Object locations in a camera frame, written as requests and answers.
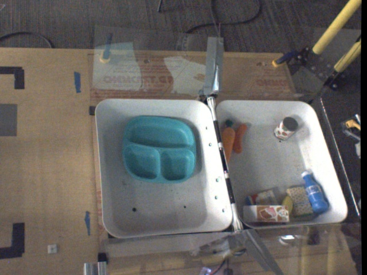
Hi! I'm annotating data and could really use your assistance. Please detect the thin black and white rod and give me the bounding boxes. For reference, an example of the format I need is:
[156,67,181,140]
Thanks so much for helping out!
[206,96,244,232]

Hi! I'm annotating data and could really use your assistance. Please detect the small colourful carton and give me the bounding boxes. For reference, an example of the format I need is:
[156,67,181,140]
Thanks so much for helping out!
[245,190,278,206]

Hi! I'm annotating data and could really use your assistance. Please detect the blue bottle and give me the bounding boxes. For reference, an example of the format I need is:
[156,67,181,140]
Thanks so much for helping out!
[300,170,330,214]

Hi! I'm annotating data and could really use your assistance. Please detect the patterned beige packet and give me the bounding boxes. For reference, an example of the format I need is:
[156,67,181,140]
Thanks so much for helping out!
[286,186,314,218]

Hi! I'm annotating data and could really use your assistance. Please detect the brown cardboard board red print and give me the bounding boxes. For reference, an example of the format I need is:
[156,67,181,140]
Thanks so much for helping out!
[87,52,301,259]

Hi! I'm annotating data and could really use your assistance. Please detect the white carton with picture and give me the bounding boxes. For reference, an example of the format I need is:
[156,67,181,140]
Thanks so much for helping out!
[242,205,291,224]

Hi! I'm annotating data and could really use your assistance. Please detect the yellow lemon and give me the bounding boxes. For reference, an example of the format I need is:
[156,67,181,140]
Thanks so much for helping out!
[281,195,294,215]

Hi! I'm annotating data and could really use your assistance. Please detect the orange carrot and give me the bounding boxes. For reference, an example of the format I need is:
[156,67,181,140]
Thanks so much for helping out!
[221,119,236,163]

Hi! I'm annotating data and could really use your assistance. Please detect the blue divided plate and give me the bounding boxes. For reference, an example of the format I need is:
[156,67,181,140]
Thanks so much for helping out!
[122,115,198,184]

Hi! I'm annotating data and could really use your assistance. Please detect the white plastic tray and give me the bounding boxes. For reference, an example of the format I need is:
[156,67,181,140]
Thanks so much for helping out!
[214,100,349,229]
[94,98,233,239]

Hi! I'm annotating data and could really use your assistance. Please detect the small can dark lid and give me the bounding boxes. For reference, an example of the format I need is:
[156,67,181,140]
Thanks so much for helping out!
[274,116,299,141]

